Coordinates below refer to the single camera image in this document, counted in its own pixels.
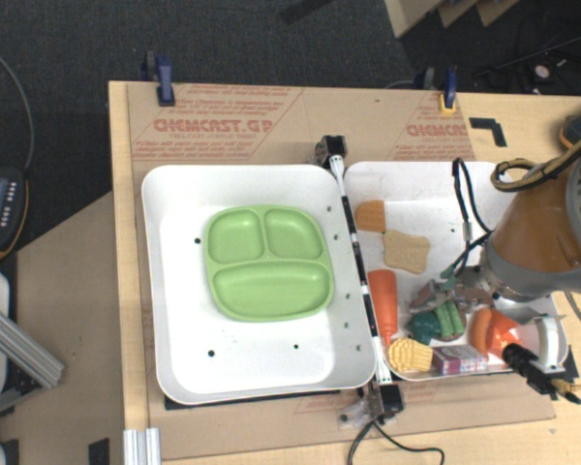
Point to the black cylinder on white bracket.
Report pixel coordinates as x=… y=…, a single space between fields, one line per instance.
x=549 y=342

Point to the white plastic tray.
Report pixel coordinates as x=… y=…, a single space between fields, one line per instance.
x=252 y=356
x=416 y=187

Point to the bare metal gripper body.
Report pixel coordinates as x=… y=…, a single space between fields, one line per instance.
x=474 y=288

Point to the tan toy bread slice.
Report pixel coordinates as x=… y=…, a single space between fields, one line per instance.
x=406 y=251

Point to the dark green toy broccoli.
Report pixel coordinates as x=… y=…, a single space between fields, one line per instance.
x=423 y=327

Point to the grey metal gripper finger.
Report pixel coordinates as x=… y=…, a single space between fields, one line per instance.
x=430 y=296

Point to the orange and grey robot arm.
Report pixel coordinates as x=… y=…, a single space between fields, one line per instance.
x=537 y=230

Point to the thin black and white rod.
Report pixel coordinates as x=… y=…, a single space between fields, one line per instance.
x=354 y=240

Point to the green toy bean pods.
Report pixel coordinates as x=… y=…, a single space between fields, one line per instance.
x=448 y=319

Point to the yellow toy corn cob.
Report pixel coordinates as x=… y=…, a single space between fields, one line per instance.
x=411 y=355

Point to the orange toy sausage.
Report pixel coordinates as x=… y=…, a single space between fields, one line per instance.
x=479 y=330

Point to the pink and purple carton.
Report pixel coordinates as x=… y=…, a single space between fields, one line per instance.
x=460 y=360

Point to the brown cardboard board red print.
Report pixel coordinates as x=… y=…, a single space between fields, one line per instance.
x=252 y=119

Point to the orange toy carrot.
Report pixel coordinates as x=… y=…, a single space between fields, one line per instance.
x=383 y=298

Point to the green divided plate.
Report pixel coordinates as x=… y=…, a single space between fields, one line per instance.
x=271 y=284

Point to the orange toy biscuit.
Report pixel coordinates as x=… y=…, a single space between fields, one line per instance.
x=370 y=216

